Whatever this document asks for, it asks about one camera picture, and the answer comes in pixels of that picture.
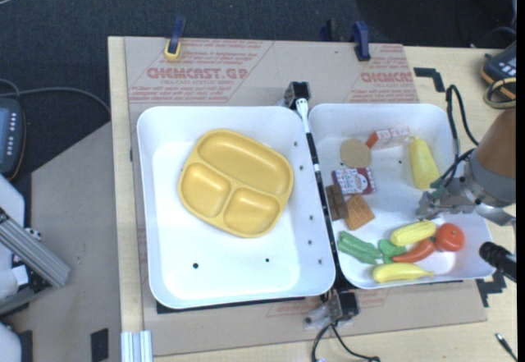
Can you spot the orange and white carton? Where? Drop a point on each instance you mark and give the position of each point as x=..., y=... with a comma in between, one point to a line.
x=385, y=138

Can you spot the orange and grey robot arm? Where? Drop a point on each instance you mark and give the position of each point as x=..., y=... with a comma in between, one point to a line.
x=498, y=147

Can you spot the yellow mustard bottle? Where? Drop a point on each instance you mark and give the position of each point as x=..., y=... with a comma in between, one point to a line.
x=423, y=165

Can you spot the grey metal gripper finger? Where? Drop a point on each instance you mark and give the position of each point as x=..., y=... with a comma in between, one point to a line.
x=426, y=212
x=427, y=198

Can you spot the white and red packet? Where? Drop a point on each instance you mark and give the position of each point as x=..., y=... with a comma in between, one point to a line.
x=353, y=181

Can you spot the orange waffle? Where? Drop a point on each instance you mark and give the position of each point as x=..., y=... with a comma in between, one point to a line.
x=359, y=212

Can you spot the yellow divided plate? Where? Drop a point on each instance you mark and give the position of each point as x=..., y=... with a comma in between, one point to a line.
x=234, y=184

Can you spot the tan round biscuit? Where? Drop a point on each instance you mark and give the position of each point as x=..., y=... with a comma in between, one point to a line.
x=355, y=153

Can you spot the yellow corn cob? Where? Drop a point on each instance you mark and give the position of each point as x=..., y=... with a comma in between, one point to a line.
x=412, y=232

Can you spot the brown cardboard board red print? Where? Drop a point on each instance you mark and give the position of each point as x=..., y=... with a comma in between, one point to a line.
x=229, y=77

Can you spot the orange tomato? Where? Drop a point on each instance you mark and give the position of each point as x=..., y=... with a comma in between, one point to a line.
x=449, y=237

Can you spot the brown chocolate bar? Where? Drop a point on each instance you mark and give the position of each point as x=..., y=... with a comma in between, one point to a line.
x=337, y=202

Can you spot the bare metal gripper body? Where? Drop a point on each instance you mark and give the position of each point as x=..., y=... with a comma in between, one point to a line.
x=459, y=196

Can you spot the white plastic tray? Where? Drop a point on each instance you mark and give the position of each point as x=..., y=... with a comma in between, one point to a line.
x=393, y=196
x=229, y=266

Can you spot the green pea pod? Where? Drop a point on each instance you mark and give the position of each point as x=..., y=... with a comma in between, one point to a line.
x=357, y=247

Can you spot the thin black and white rod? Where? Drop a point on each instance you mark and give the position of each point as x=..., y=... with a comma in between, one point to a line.
x=313, y=155

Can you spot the orange carrot with green top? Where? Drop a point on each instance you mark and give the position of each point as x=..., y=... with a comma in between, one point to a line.
x=416, y=253

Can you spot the yellow banana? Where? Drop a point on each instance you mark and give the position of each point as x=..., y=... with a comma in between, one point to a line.
x=400, y=272

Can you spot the black cylinder on white bracket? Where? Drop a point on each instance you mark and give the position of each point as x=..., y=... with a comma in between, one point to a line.
x=498, y=255

